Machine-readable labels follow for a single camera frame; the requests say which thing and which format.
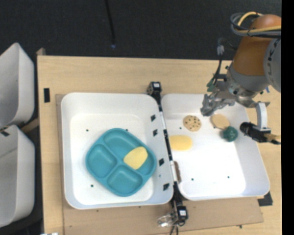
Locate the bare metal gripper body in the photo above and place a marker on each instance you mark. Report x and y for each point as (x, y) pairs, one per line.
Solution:
(237, 95)

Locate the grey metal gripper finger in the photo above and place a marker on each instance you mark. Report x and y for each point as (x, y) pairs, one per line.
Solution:
(205, 106)
(215, 108)

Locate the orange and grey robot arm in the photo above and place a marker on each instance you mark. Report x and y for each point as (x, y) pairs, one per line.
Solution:
(252, 55)

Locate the tan oval toy bread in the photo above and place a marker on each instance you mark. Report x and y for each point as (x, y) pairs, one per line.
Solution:
(221, 121)

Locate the chocolate chip biscuit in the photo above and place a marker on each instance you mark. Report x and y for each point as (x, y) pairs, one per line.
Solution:
(192, 123)

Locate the yellow oval toy food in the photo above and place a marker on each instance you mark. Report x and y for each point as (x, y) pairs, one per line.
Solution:
(180, 143)
(135, 157)

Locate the thin black and white rod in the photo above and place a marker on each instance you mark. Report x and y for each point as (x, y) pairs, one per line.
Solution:
(167, 143)

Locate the white plastic tray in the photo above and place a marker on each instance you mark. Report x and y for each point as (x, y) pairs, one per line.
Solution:
(215, 165)
(112, 111)

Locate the blue divided plate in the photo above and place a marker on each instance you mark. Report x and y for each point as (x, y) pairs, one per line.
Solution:
(105, 160)

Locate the black cylinder on white bracket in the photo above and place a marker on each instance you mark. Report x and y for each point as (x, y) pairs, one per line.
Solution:
(253, 130)

